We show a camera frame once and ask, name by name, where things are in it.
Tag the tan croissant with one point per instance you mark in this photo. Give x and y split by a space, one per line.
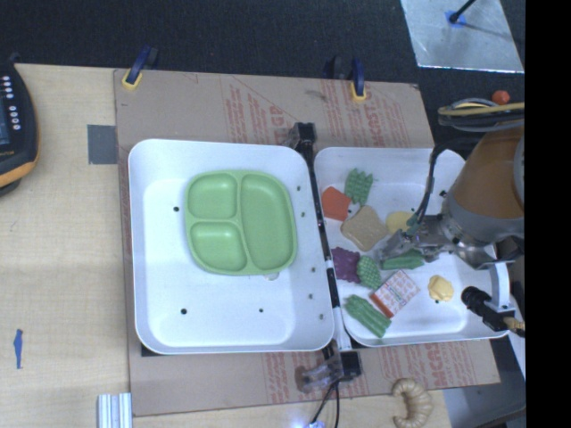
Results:
417 401

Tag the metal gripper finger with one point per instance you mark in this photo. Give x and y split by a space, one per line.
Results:
393 245

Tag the green bean pods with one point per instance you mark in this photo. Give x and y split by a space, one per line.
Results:
403 262

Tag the green divided plate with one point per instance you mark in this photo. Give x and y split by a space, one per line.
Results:
263 221

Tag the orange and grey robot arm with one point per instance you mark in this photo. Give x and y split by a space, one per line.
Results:
484 181

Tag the green asparagus bundle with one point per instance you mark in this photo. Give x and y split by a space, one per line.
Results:
368 317

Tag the green lettuce leaf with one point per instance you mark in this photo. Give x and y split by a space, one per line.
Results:
358 186

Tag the brown cardboard board red print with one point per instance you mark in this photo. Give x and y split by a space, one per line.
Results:
201 101

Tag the yellow lumpy toy food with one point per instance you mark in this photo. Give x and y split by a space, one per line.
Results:
440 288

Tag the tan bread slice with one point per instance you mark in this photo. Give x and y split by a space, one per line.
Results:
363 227

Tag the orange wedge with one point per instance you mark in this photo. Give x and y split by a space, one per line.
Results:
335 203

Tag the purple grapes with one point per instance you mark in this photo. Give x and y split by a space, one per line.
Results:
344 265

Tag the yellow round toy food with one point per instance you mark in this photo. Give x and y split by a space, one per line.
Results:
397 221

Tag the green textured toy vegetable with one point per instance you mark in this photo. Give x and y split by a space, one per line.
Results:
369 272

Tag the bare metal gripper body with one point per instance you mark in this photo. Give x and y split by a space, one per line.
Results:
435 236

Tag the black cylinder on white bracket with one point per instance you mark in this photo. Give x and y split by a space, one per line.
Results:
479 303

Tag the white plastic tray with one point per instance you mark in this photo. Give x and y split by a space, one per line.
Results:
223 310
428 323

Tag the thin black and white rod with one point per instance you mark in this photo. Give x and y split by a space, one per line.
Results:
332 283

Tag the orange and white packet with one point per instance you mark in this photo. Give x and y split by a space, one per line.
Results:
396 292

